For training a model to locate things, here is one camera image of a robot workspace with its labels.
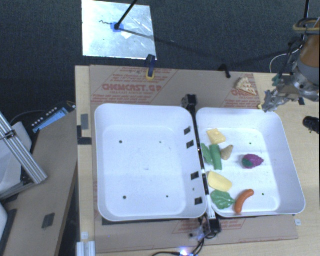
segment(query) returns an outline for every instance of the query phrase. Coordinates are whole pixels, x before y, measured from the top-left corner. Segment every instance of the metal clamp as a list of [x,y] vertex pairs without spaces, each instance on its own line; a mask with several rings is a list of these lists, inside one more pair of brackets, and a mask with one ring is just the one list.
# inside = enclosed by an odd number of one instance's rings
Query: metal clamp
[[11,139],[11,138],[13,138],[13,137],[16,136],[16,135],[17,135],[16,131],[15,131],[15,130],[11,130],[11,131],[7,132],[7,133],[4,135],[4,137],[1,137],[1,138],[0,138],[0,141],[2,141],[2,140],[4,140],[4,139]]

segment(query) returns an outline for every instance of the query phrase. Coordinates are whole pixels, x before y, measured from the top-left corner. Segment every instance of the tabletop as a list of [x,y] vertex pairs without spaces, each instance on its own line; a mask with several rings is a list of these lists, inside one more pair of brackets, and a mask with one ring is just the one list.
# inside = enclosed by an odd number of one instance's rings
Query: tabletop
[[[264,101],[264,91],[272,90],[272,78],[275,74],[254,73],[256,87],[261,102]],[[80,126],[84,118],[90,124],[90,67],[77,66],[76,76],[76,99],[77,99],[77,125]],[[291,150],[294,164],[298,173],[301,187],[305,196],[305,210],[294,218],[299,220],[297,226],[298,239],[265,241],[255,243],[238,243],[226,245],[204,246],[200,255],[222,255],[230,256],[282,256],[282,255],[316,255],[319,253],[320,238],[320,182],[319,182],[319,135],[315,132],[309,133],[302,124],[306,116],[319,116],[319,103],[305,101],[300,106],[297,102],[289,102],[280,106],[276,113],[280,116],[286,133],[287,141]],[[91,126],[82,129],[82,137],[91,137]],[[79,176],[79,204],[80,204],[80,231],[81,241],[95,240],[94,226],[94,192],[92,173],[92,147],[83,144],[78,147],[78,176]],[[178,248],[139,250],[130,252],[100,253],[97,256],[151,256],[158,251],[178,252]]]

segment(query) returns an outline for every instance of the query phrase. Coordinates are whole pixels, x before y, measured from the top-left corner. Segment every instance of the black cable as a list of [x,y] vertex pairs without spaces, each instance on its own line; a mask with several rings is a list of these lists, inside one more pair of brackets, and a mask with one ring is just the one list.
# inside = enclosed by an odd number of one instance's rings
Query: black cable
[[17,116],[15,116],[11,121],[10,121],[10,125],[13,125],[14,121],[22,116],[25,115],[30,115],[30,114],[35,114],[35,113],[42,113],[44,112],[44,110],[32,110],[32,111],[27,111],[27,112],[23,112],[21,114],[18,114]]
[[180,252],[159,251],[159,252],[156,252],[155,254],[153,254],[152,256],[156,256],[156,255],[160,255],[160,254],[175,255],[175,256],[181,255]]
[[309,0],[306,0],[306,1],[305,1],[305,5],[304,5],[304,15],[303,15],[303,17],[304,17],[305,19],[307,19],[308,16],[309,16],[309,5],[310,5],[309,2],[310,2]]
[[217,236],[216,233],[215,233],[215,234],[209,234],[209,235],[207,235],[207,236],[205,237],[205,239],[208,239],[208,240],[214,239],[216,236]]
[[134,0],[132,2],[132,4],[129,6],[129,8],[126,10],[126,12],[124,13],[124,15],[121,17],[121,19],[118,21],[117,24],[114,25],[114,29],[115,30],[119,30],[120,28],[120,24],[124,21],[124,19],[126,18],[126,16],[128,15],[128,13],[131,11],[131,9],[135,6],[135,4],[138,2],[138,0]]
[[205,238],[203,238],[201,242],[199,242],[198,246],[193,250],[192,254],[195,256],[198,255],[201,252],[204,245],[205,245]]

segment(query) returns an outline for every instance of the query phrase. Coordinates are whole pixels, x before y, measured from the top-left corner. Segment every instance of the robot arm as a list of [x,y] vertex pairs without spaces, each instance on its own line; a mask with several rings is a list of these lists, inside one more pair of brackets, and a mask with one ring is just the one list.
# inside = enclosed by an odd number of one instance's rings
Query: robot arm
[[[312,28],[303,27],[313,23]],[[273,78],[275,89],[265,92],[262,109],[265,112],[275,111],[278,106],[289,101],[298,101],[305,98],[313,102],[319,101],[319,56],[320,56],[320,18],[303,19],[293,26],[293,29],[307,35],[306,42],[302,41],[296,49],[300,50],[298,60],[293,63],[290,75],[283,76],[283,70]],[[287,56],[290,59],[293,49]]]

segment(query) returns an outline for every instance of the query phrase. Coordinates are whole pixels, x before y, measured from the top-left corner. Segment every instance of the metal frame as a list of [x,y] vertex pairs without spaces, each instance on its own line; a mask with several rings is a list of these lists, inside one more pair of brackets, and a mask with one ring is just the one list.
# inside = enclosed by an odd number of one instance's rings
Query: metal frame
[[4,115],[0,111],[0,139],[4,140],[5,144],[8,146],[10,151],[16,157],[16,159],[21,163],[22,167],[33,181],[33,183],[24,184],[19,183],[16,186],[8,189],[6,192],[0,194],[0,200],[9,198],[19,192],[22,192],[33,185],[40,184],[48,176],[42,170],[42,168],[36,163],[32,154],[23,145],[16,132],[13,130],[9,122],[6,120]]

